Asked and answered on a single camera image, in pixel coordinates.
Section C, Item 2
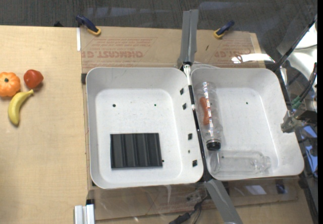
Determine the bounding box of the black ribbed rectangular plate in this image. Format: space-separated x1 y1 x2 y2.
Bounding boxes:
110 132 164 170

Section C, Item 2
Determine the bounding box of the brown cardboard board red print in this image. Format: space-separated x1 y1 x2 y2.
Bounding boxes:
80 26 299 220

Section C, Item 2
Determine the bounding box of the yellow banana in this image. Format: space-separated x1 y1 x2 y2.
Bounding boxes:
7 89 35 126

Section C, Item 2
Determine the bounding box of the black block with thin wires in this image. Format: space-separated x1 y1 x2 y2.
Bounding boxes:
169 212 192 224

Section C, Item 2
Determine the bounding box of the orange toy pumpkin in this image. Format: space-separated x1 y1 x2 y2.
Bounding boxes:
0 71 22 98

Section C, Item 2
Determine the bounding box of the white plastic tray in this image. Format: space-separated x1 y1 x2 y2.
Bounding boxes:
85 67 204 190
190 67 305 182

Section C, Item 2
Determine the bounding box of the clear plastic bottle black cap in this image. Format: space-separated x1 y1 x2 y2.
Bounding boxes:
200 81 224 151

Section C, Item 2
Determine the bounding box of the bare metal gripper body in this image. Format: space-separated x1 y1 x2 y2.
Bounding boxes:
295 109 318 125

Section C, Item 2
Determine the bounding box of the clear plastic bottle without cap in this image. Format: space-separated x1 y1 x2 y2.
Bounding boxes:
210 150 272 176

